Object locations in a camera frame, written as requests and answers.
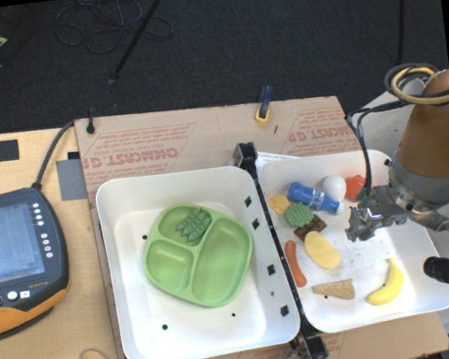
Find red-orange toy food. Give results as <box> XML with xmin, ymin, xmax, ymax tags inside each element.
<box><xmin>342</xmin><ymin>173</ymin><xmax>372</xmax><ymax>203</ymax></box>

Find green broccoli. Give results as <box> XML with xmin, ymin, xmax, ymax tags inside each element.
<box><xmin>282</xmin><ymin>200</ymin><xmax>316</xmax><ymax>231</ymax></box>

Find tan bread slice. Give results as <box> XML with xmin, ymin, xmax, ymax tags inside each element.
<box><xmin>312</xmin><ymin>278</ymin><xmax>356</xmax><ymax>304</ymax></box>

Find brown cardboard board, red print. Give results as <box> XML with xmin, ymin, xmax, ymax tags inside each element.
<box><xmin>72</xmin><ymin>73</ymin><xmax>449</xmax><ymax>359</ymax></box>

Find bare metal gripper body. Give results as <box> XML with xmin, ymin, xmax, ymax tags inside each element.
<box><xmin>367</xmin><ymin>176</ymin><xmax>449</xmax><ymax>240</ymax></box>

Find orange sausage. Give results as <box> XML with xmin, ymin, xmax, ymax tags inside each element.
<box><xmin>284</xmin><ymin>239</ymin><xmax>308</xmax><ymax>290</ymax></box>

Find black cylinder on white bracket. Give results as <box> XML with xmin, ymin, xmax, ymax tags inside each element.
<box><xmin>417</xmin><ymin>218</ymin><xmax>449</xmax><ymax>299</ymax></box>

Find white paper sheet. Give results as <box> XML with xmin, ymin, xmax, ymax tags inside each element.
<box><xmin>255</xmin><ymin>146</ymin><xmax>301</xmax><ymax>167</ymax></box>

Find yellow oval potato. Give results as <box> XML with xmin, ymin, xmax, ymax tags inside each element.
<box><xmin>302</xmin><ymin>227</ymin><xmax>343</xmax><ymax>273</ymax></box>

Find blue bottle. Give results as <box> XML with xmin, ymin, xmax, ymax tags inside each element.
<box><xmin>285</xmin><ymin>176</ymin><xmax>347</xmax><ymax>221</ymax></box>

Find brown chocolate bar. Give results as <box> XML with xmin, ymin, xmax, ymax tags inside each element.
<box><xmin>291</xmin><ymin>215</ymin><xmax>329</xmax><ymax>243</ymax></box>

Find white plastic tray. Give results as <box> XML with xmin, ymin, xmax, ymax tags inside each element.
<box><xmin>93</xmin><ymin>156</ymin><xmax>305</xmax><ymax>359</ymax></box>
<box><xmin>255</xmin><ymin>138</ymin><xmax>449</xmax><ymax>341</ymax></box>

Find white egg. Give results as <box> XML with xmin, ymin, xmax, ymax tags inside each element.
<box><xmin>320</xmin><ymin>173</ymin><xmax>350</xmax><ymax>205</ymax></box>

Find thin black and white rod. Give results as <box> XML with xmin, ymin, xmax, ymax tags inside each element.
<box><xmin>246</xmin><ymin>153</ymin><xmax>314</xmax><ymax>346</ymax></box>

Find yellow biscuit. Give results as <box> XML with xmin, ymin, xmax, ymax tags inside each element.
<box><xmin>266</xmin><ymin>192</ymin><xmax>294</xmax><ymax>217</ymax></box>

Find green pea pods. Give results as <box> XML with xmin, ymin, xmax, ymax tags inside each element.
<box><xmin>173</xmin><ymin>205</ymin><xmax>216</xmax><ymax>243</ymax></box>

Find green divided plate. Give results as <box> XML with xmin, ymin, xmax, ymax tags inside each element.
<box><xmin>135</xmin><ymin>194</ymin><xmax>262</xmax><ymax>317</ymax></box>

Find yellow banana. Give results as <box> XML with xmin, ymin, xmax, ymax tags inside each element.
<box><xmin>361</xmin><ymin>256</ymin><xmax>408</xmax><ymax>308</ymax></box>

